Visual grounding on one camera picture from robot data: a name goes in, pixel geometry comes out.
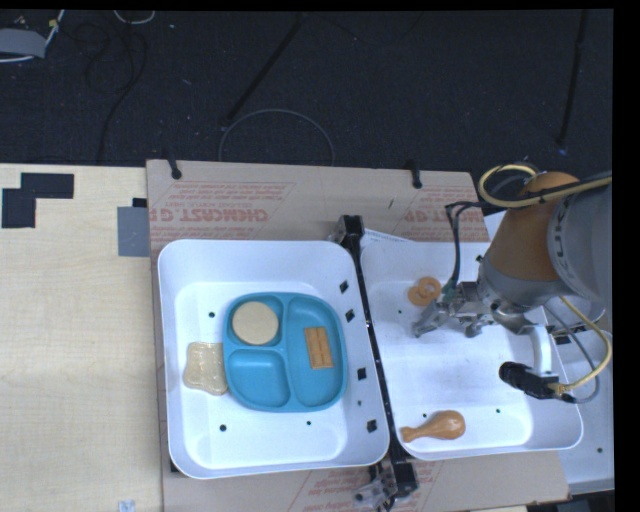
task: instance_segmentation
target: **light wood surface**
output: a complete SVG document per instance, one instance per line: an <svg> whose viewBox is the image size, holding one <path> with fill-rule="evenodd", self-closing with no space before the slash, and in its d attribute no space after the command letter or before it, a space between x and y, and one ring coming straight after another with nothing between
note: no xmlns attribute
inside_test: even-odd
<svg viewBox="0 0 640 512"><path fill-rule="evenodd" d="M0 187L21 172L73 172L75 195L0 229L0 509L161 510L149 258L117 238L145 169L0 165Z"/></svg>

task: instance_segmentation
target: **black bracket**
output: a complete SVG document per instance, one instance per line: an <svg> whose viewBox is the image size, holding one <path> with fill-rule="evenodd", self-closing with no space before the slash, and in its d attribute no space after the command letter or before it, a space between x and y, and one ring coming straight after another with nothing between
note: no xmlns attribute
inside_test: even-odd
<svg viewBox="0 0 640 512"><path fill-rule="evenodd" d="M35 228L36 199L73 199L73 174L22 173L20 188L2 189L2 227Z"/></svg>
<svg viewBox="0 0 640 512"><path fill-rule="evenodd" d="M339 235L336 242L344 247L347 251L349 251L356 267L358 285L360 286L360 295L362 297L362 306L364 309L367 331L369 333L369 341L371 343L371 349L376 363L382 401L384 404L385 414L387 417L387 425L389 426L389 433L391 436L388 455L391 460L391 467L396 479L396 485L398 486L396 497L402 498L408 496L418 488L418 481L416 479L413 465L409 460L411 458L411 455L407 453L407 451L402 447L396 435L395 423L393 420L393 411L391 410L391 400L389 398L389 390L387 388L384 369L382 367L382 361L380 359L380 350L378 348L376 334L373 329L373 320L371 318L371 311L369 308L369 299L367 297L362 265L360 264L360 240L365 233L362 217L356 215L343 215L342 217L340 217L337 232L339 233Z"/></svg>
<svg viewBox="0 0 640 512"><path fill-rule="evenodd" d="M415 160L407 160L402 168L407 171L411 171L411 184L413 185L413 188L422 188L422 182L420 181L420 169L418 169L418 164Z"/></svg>

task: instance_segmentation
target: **white plastic part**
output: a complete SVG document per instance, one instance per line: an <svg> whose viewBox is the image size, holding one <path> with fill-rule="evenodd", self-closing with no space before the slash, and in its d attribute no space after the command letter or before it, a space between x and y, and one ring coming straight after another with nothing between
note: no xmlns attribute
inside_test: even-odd
<svg viewBox="0 0 640 512"><path fill-rule="evenodd" d="M544 325L536 325L529 334L533 348L533 371L536 375L553 372L553 340Z"/></svg>
<svg viewBox="0 0 640 512"><path fill-rule="evenodd" d="M461 281L475 280L475 258L487 248L485 243L461 244ZM467 338L454 319L420 338L412 334L411 325L422 308L410 303L408 289L424 276L445 283L453 262L453 244L445 242L381 241L362 254L371 316L403 447L418 459L442 460L575 446L582 436L575 405L527 396L498 375L506 361L533 366L529 336L494 325ZM549 347L552 370L565 381L555 344ZM402 442L400 428L417 427L425 417L446 409L464 416L467 430L462 437Z"/></svg>
<svg viewBox="0 0 640 512"><path fill-rule="evenodd" d="M208 479L382 459L389 430L355 266L346 250L326 241L179 240L161 252L158 273L169 452L181 472ZM212 396L184 385L187 346L222 341L229 304L269 291L313 295L338 314L348 381L331 407L263 412L243 407L230 392Z"/></svg>

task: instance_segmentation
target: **blue divided plate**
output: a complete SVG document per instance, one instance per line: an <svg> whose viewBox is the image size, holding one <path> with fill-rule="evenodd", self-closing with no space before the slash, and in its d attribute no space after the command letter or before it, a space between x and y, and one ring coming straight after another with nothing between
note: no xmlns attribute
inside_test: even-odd
<svg viewBox="0 0 640 512"><path fill-rule="evenodd" d="M276 335L249 345L233 331L232 318L247 302L262 302L276 314ZM333 367L312 368L305 328L326 329ZM347 354L338 315L329 304L300 293L254 293L231 304L224 321L224 366L231 393L245 406L263 411L326 409L347 384Z"/></svg>

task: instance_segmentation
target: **black carpet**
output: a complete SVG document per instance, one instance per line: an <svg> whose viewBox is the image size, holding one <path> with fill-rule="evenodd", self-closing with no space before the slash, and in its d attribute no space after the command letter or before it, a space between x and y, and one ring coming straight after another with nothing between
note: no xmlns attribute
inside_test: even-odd
<svg viewBox="0 0 640 512"><path fill-rule="evenodd" d="M0 27L46 36L58 13L0 9ZM67 10L59 26L44 59L0 64L0 162L612 168L613 9Z"/></svg>

